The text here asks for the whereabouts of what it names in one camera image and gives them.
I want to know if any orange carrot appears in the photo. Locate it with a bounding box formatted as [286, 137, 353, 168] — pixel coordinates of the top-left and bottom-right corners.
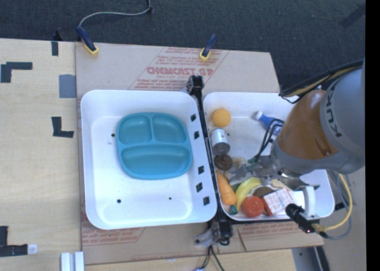
[216, 170, 239, 216]

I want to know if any red tomato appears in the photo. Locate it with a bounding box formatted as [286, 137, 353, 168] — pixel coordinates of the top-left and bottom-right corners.
[241, 195, 265, 218]

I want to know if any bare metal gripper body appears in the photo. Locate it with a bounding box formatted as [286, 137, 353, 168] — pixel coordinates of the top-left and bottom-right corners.
[251, 155, 301, 182]

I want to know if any brown cardboard board red print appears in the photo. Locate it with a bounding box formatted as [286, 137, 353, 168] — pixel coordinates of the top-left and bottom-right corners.
[74, 41, 325, 266]

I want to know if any white plastic tray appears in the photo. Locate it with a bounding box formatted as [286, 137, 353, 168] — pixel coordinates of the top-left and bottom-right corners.
[202, 91, 335, 222]
[80, 89, 219, 231]

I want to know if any black cylinder on white bracket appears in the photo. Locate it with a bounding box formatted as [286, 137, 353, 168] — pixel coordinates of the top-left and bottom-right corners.
[284, 185, 321, 234]

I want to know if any yellow banana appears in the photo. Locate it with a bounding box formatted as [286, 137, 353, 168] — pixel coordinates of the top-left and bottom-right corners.
[235, 177, 262, 204]

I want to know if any orange ball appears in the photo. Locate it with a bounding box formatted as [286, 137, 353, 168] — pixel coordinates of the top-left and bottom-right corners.
[211, 108, 232, 129]

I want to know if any brown doughnut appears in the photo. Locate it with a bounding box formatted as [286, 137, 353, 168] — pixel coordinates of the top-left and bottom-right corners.
[214, 154, 233, 171]

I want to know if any blue divided plate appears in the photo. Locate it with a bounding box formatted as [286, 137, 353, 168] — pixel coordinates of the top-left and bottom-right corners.
[116, 111, 194, 181]

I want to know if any red and white carton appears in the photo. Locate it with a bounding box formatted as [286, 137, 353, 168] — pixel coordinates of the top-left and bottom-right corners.
[261, 187, 295, 217]

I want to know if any brown biscuit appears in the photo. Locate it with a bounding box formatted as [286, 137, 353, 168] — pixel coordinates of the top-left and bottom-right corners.
[253, 186, 276, 199]

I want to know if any black block with thin wires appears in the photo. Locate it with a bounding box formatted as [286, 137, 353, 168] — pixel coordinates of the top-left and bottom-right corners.
[211, 219, 234, 240]
[185, 75, 205, 96]

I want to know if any blue and white bottle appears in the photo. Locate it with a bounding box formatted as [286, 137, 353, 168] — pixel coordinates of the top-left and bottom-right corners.
[255, 111, 283, 136]

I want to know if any thin black rod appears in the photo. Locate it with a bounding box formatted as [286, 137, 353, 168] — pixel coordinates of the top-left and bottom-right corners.
[193, 91, 223, 224]

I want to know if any silver can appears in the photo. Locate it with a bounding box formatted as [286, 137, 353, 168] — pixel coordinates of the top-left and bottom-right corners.
[209, 128, 231, 157]

